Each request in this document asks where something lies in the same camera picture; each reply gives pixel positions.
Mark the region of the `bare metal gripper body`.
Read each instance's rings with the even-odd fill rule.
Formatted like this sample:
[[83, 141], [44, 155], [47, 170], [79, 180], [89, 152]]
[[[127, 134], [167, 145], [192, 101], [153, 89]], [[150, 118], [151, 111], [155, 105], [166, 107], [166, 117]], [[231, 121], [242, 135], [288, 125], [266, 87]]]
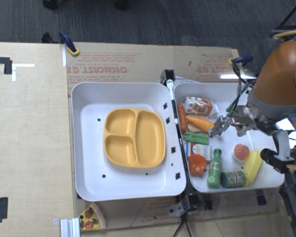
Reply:
[[269, 119], [256, 107], [238, 105], [232, 114], [231, 125], [236, 128], [238, 136], [244, 136], [249, 130], [259, 130], [268, 136], [276, 131], [276, 121]]

